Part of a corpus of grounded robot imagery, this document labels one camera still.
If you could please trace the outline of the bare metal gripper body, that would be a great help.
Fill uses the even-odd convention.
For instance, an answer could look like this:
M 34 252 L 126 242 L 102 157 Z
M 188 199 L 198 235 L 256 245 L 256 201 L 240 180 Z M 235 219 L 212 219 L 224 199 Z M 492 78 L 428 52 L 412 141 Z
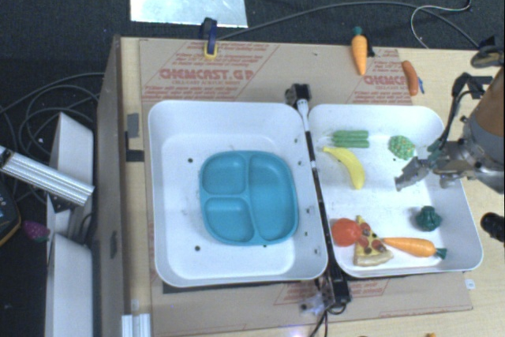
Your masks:
M 488 154 L 471 140 L 436 140 L 427 151 L 428 167 L 439 176 L 442 188 L 450 188 L 463 178 L 490 184 Z

